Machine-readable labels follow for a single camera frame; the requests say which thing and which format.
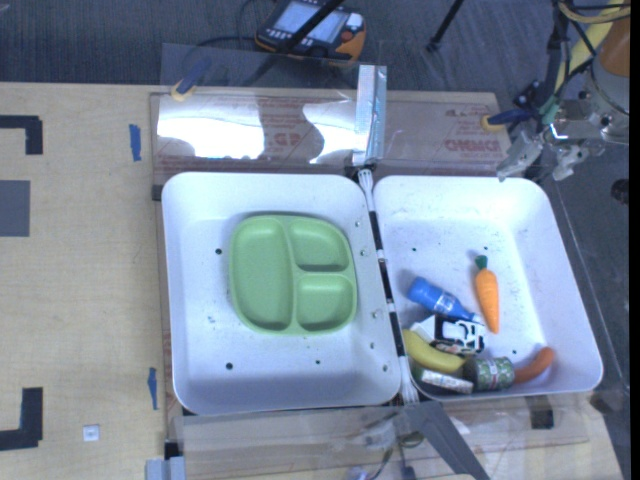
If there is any white and black carton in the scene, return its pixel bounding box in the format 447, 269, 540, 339
409, 313, 488, 356

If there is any white and green packet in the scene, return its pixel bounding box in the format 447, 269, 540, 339
410, 364, 475, 396

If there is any orange sausage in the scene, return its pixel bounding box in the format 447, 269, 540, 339
513, 345, 557, 385

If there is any green can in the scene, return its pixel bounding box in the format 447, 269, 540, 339
462, 355, 517, 394

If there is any white plastic tray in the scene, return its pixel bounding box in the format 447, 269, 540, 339
160, 170, 403, 416
372, 174, 605, 403

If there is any blue bottle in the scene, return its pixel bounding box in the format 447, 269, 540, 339
405, 275, 477, 324

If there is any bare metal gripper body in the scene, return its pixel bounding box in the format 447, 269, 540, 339
541, 98, 631, 158

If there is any orange carrot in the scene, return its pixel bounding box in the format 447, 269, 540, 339
473, 254, 501, 336

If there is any yellow banana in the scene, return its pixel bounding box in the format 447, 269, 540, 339
401, 328, 468, 375

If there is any green divided plate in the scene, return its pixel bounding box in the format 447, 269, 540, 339
228, 213, 359, 337

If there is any brown cardboard board, red print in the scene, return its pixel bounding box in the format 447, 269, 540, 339
149, 89, 592, 452

